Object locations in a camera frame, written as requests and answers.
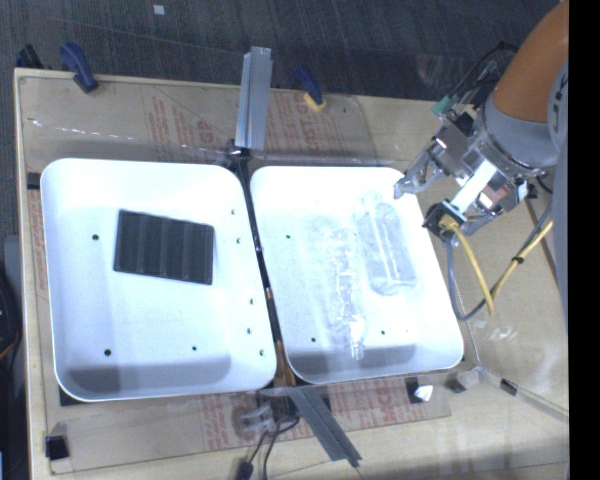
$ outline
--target transparent plastic bottle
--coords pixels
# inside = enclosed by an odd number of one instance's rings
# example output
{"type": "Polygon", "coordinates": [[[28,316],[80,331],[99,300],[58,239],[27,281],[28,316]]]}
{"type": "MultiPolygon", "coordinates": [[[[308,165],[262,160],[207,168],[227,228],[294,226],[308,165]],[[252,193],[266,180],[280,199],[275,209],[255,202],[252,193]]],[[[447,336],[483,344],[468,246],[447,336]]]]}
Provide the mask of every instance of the transparent plastic bottle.
{"type": "Polygon", "coordinates": [[[364,214],[358,220],[364,262],[371,288],[380,295],[395,295],[417,285],[400,215],[377,193],[362,200],[364,214]]]}
{"type": "Polygon", "coordinates": [[[364,357],[364,338],[367,322],[360,306],[358,278],[358,237],[349,228],[339,228],[328,234],[331,292],[335,295],[335,331],[349,348],[351,357],[364,357]]]}

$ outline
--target dark floor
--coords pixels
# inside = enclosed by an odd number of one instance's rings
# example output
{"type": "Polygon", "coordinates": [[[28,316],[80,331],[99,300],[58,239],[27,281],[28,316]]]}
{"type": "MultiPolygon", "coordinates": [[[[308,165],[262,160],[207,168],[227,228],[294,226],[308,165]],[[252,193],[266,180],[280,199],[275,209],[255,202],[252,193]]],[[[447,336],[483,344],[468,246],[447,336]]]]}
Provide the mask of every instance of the dark floor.
{"type": "MultiPolygon", "coordinates": [[[[274,87],[298,88],[293,71],[303,65],[326,92],[434,100],[500,41],[521,44],[557,2],[0,0],[0,267],[5,239],[18,232],[11,83],[27,43],[54,69],[62,68],[60,46],[75,41],[96,73],[231,84],[240,83],[250,46],[265,46],[274,87]]],[[[15,407],[19,384],[9,387],[15,407]]],[[[4,389],[0,450],[6,469],[26,475],[26,460],[18,462],[24,423],[8,412],[4,389]]]]}

